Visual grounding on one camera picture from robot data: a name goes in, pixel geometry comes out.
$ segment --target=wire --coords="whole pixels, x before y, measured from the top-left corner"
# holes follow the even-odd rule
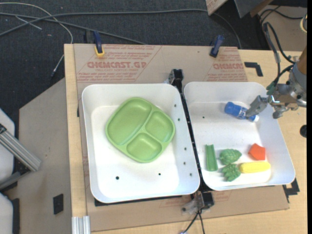
[[[18,16],[16,16],[16,18],[17,18],[18,20],[23,21],[23,22],[27,22],[27,21],[25,21],[24,19],[19,18]],[[35,27],[35,28],[39,29],[39,30],[42,30],[42,28],[40,28],[40,27],[38,27],[38,26],[36,26],[36,25],[34,25],[34,24],[32,24],[32,23],[30,23],[29,25],[31,25],[31,26],[33,26],[33,27]]]
[[[217,17],[223,19],[228,25],[229,27],[232,29],[234,35],[236,36],[236,39],[237,39],[237,42],[238,42],[238,46],[239,46],[239,49],[242,49],[242,44],[240,43],[240,40],[239,40],[239,37],[238,37],[238,34],[236,33],[236,31],[234,30],[234,28],[232,27],[232,25],[222,16],[220,16],[219,14],[217,13],[214,13],[213,15],[216,15]]]
[[[196,212],[196,215],[195,217],[192,219],[192,221],[190,222],[189,226],[185,229],[185,231],[182,232],[182,234],[186,233],[190,227],[193,225],[193,223],[195,222],[197,216],[199,216],[200,218],[200,223],[201,223],[201,228],[203,230],[203,234],[205,234],[205,228],[204,228],[204,222],[203,222],[203,219],[201,217],[201,213],[202,213],[202,210],[200,209],[198,212]]]
[[[22,3],[22,2],[0,2],[0,5],[2,5],[2,4],[18,4],[18,5],[26,5],[26,6],[31,6],[31,7],[34,7],[34,8],[37,8],[37,9],[39,9],[39,10],[42,10],[43,12],[45,12],[45,13],[47,13],[49,16],[51,16],[54,20],[55,20],[55,22],[57,22],[60,26],[62,26],[68,33],[69,33],[69,35],[70,35],[70,37],[71,37],[71,44],[73,44],[73,42],[74,42],[74,37],[73,37],[73,34],[70,32],[70,30],[68,29],[68,28],[66,28],[62,23],[60,23],[55,17],[53,17],[49,12],[47,12],[45,9],[43,9],[43,8],[41,8],[41,7],[39,7],[39,6],[36,6],[36,5],[34,5],[34,4],[29,4],[29,3]],[[33,25],[32,23],[30,23],[30,22],[25,22],[25,24],[24,25]],[[51,74],[51,77],[53,77],[54,76],[54,74],[56,73],[56,71],[57,71],[57,69],[58,69],[58,67],[59,67],[59,65],[60,65],[60,63],[61,63],[61,61],[63,60],[63,58],[64,58],[64,55],[62,55],[61,56],[61,58],[59,59],[59,61],[58,61],[58,63],[57,63],[57,65],[56,65],[56,67],[54,68],[54,70],[53,70],[53,72],[52,72],[52,74]]]
[[[282,49],[282,46],[281,46],[281,44],[280,44],[280,42],[279,42],[278,36],[277,36],[277,34],[276,34],[274,28],[272,27],[272,25],[271,25],[269,22],[266,22],[266,23],[264,23],[264,24],[265,24],[265,25],[268,25],[268,26],[270,27],[270,29],[272,30],[273,35],[274,35],[275,40],[276,40],[276,43],[277,43],[277,46],[278,46],[278,49],[280,50],[282,56],[283,56],[287,61],[289,61],[290,63],[293,63],[293,64],[294,64],[295,62],[292,61],[292,60],[290,60],[290,59],[285,55],[285,53],[284,53],[284,51],[283,51],[283,49]]]
[[[268,41],[268,44],[271,47],[272,51],[274,52],[275,61],[277,63],[277,75],[279,75],[279,73],[281,72],[281,66],[280,66],[280,58],[279,58],[278,52],[277,52],[274,44],[271,41],[270,33],[268,31],[268,27],[267,27],[266,23],[263,25],[263,28],[264,28],[263,30],[265,32],[265,37]]]
[[[16,14],[0,13],[0,15],[15,16]],[[36,17],[31,17],[31,16],[24,16],[24,15],[18,15],[18,16],[19,16],[19,17],[24,17],[24,18],[36,19]],[[43,19],[43,20],[44,20],[44,21],[48,21],[48,22],[56,22],[56,21],[51,20],[51,19]],[[64,24],[64,25],[72,26],[72,27],[79,28],[79,29],[90,30],[90,31],[97,31],[97,32],[99,32],[100,34],[103,34],[103,35],[108,35],[108,36],[111,36],[111,37],[116,37],[116,38],[120,38],[120,39],[123,39],[123,40],[135,42],[135,43],[138,43],[138,44],[144,44],[144,45],[146,45],[146,43],[143,43],[143,42],[141,42],[141,41],[137,41],[137,40],[134,40],[134,39],[130,39],[130,38],[122,37],[122,36],[119,36],[119,35],[107,33],[107,32],[104,32],[104,31],[99,31],[99,30],[96,30],[96,29],[91,29],[91,28],[88,28],[88,27],[79,26],[79,25],[76,25],[76,24],[73,24],[73,23],[69,23],[69,22],[57,21],[57,23],[62,23],[62,24]]]
[[[274,79],[273,84],[274,86],[276,86],[278,84],[278,81],[280,79],[280,77],[285,73],[285,72],[289,72],[291,69],[293,68],[293,65],[288,66],[287,68],[284,68],[282,72],[280,72],[277,77]]]
[[[37,8],[37,9],[42,10],[43,12],[47,13],[47,14],[49,15],[48,18],[53,18],[55,21],[58,21],[58,20],[56,19],[55,16],[51,15],[51,14],[50,14],[49,12],[47,12],[45,9],[43,9],[43,8],[41,8],[41,7],[39,7],[39,6],[36,6],[36,5],[34,5],[34,4],[22,3],[22,2],[0,2],[0,5],[2,5],[2,4],[18,4],[18,5],[31,6],[31,7]],[[32,23],[32,22],[26,22],[26,23],[25,23],[25,26],[28,25],[28,24],[31,24],[31,23]],[[62,25],[62,23],[59,23],[59,25],[61,25],[61,26],[69,33],[69,35],[70,35],[70,37],[71,37],[71,43],[73,43],[74,38],[73,38],[72,33],[69,31],[69,29],[66,28],[64,25]]]
[[[200,218],[200,223],[201,223],[201,228],[203,230],[203,234],[205,234],[204,222],[203,222],[203,219],[201,217],[201,210],[199,210],[198,215],[199,215],[199,218]]]
[[[281,15],[282,17],[285,17],[285,18],[288,18],[288,19],[291,19],[291,20],[300,20],[300,19],[302,19],[302,17],[296,18],[296,17],[287,16],[287,15],[285,15],[285,14],[283,14],[283,13],[277,11],[277,10],[276,10],[277,8],[275,8],[275,9],[266,9],[266,10],[264,10],[261,14],[264,14],[264,13],[267,12],[267,11],[272,11],[272,12],[275,12],[275,13]]]
[[[281,5],[277,6],[275,9],[272,9],[272,10],[270,11],[270,13],[268,13],[268,14],[262,19],[262,16],[263,16],[263,14],[266,12],[266,10],[263,11],[263,12],[259,15],[259,17],[260,17],[260,25],[262,25],[263,22],[264,22],[264,20],[265,20],[272,12],[276,11],[279,7],[281,7]]]
[[[67,17],[67,16],[89,16],[89,15],[135,15],[135,14],[165,14],[165,13],[180,13],[180,12],[191,12],[191,11],[198,11],[198,12],[208,12],[207,10],[204,10],[204,9],[178,9],[178,10],[164,10],[164,11],[126,11],[126,12],[77,12],[77,13],[63,13],[63,14],[56,14],[56,15],[52,15],[52,16],[47,16],[47,17],[42,17],[42,18],[36,18],[36,17],[28,17],[28,16],[25,16],[25,15],[16,15],[16,14],[11,14],[11,13],[0,13],[0,15],[6,15],[6,16],[19,16],[19,17],[24,17],[24,18],[33,18],[34,20],[30,21],[30,22],[27,22],[23,25],[19,25],[17,27],[14,27],[12,29],[9,29],[7,31],[4,31],[2,33],[0,33],[0,36],[3,36],[3,35],[6,35],[6,34],[9,34],[21,27],[24,27],[28,24],[31,24],[31,23],[34,23],[34,22],[38,22],[38,21],[41,21],[41,20],[46,20],[46,21],[50,21],[48,20],[49,18],[51,17]],[[231,26],[231,24],[225,20],[222,16],[216,14],[217,17],[223,19],[229,26],[230,28],[232,29],[233,33],[235,34],[236,36],[236,39],[237,39],[237,42],[238,42],[238,45],[239,45],[239,48],[242,48],[241,47],[241,43],[240,43],[240,40],[239,40],[239,37],[238,37],[238,34],[236,33],[236,31],[234,30],[234,28]],[[69,24],[69,23],[66,23],[66,22],[61,22],[62,24],[66,24],[66,25],[70,25],[70,26],[73,26],[73,27],[78,27],[78,28],[82,28],[82,29],[88,29],[86,27],[81,27],[81,26],[78,26],[76,24]],[[136,42],[136,43],[139,43],[139,44],[145,44],[143,42],[140,42],[140,41],[137,41],[137,40],[133,40],[133,39],[129,39],[129,38],[125,38],[125,37],[121,37],[121,36],[118,36],[118,35],[114,35],[114,34],[110,34],[110,33],[107,33],[107,32],[101,32],[102,34],[106,34],[106,35],[110,35],[110,36],[113,36],[113,37],[117,37],[117,38],[121,38],[121,39],[125,39],[125,40],[128,40],[128,41],[132,41],[132,42]]]
[[[193,220],[190,222],[189,226],[185,229],[185,231],[183,231],[182,233],[186,233],[188,231],[188,229],[192,226],[192,224],[195,222],[197,216],[198,216],[199,212],[196,212],[195,217],[193,218]]]

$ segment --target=toy food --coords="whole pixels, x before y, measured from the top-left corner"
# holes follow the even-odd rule
[[[225,149],[220,153],[220,160],[223,165],[229,165],[242,156],[242,153],[235,149]]]
[[[247,162],[247,163],[242,163],[239,166],[240,171],[244,174],[263,172],[270,168],[271,168],[271,165],[267,161]]]
[[[265,147],[253,144],[249,149],[248,154],[254,157],[256,160],[265,160]]]
[[[210,172],[214,172],[218,170],[218,164],[215,158],[215,147],[214,145],[206,145],[205,149],[207,170]]]
[[[226,181],[233,181],[240,176],[240,170],[235,164],[229,164],[222,168],[222,172]]]

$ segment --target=green plate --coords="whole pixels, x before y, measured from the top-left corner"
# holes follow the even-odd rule
[[[139,97],[123,102],[105,126],[109,141],[128,157],[142,163],[158,158],[171,142],[175,130],[168,115]]]

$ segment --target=blue bottle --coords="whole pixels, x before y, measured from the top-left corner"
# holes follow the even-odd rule
[[[250,117],[246,117],[246,111],[247,108],[239,106],[234,104],[233,102],[228,102],[225,105],[224,111],[229,114],[229,115],[233,115],[234,117],[238,118],[238,119],[249,119],[251,121],[258,121],[259,120],[259,116],[258,115],[253,115]]]

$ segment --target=broccoli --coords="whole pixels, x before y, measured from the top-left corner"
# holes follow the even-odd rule
[[[240,170],[235,164],[229,164],[222,169],[223,175],[226,181],[233,181],[238,178],[241,174]]]
[[[220,153],[220,161],[223,165],[229,165],[237,161],[242,156],[242,153],[235,149],[225,149]]]

